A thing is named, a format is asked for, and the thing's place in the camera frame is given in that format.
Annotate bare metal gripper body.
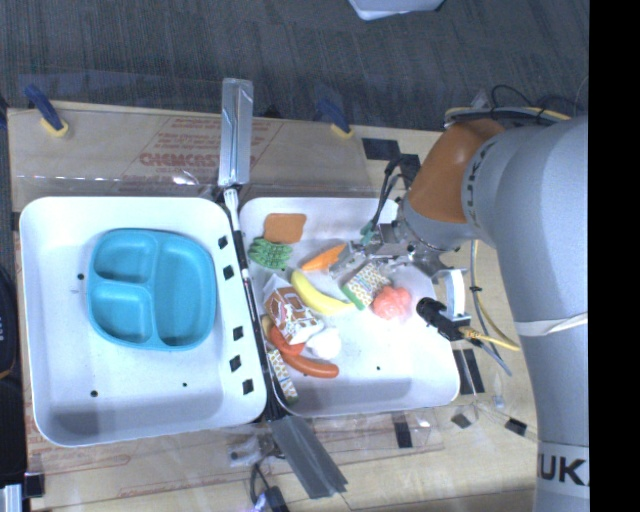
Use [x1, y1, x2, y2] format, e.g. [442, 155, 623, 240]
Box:
[348, 222, 454, 278]

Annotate orange carrot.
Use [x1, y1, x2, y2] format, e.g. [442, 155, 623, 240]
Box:
[300, 242, 349, 273]

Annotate colourful packet with green edge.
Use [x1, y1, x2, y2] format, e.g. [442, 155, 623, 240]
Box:
[341, 262, 393, 312]

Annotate pink lumpy toy food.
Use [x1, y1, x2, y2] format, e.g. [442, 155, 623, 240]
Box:
[370, 284, 413, 321]

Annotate yellow banana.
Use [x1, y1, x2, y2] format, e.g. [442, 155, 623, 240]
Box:
[290, 268, 354, 317]

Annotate orange bread slice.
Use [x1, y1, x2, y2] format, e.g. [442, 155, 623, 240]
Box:
[262, 212, 308, 246]

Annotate green grapes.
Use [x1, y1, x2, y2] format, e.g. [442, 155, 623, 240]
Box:
[247, 236, 294, 272]

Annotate white carton with orange print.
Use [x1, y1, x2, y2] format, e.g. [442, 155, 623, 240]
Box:
[262, 285, 326, 347]

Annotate white round lump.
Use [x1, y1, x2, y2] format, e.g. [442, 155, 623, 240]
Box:
[304, 326, 343, 361]

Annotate white plastic tray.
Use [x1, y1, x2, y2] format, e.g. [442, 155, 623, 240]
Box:
[238, 196, 462, 419]
[18, 195, 268, 448]

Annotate red sausage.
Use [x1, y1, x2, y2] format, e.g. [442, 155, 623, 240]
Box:
[269, 324, 341, 380]

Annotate narrow patterned packet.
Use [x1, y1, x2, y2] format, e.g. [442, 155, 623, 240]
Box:
[265, 347, 300, 405]

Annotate blue divided plate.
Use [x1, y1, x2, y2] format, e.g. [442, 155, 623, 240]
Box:
[86, 228, 218, 352]

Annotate brown cardboard board, red print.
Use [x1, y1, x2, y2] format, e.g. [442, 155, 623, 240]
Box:
[5, 99, 542, 512]

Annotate black cylinder on white bracket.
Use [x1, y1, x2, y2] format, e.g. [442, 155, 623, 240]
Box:
[415, 268, 474, 343]

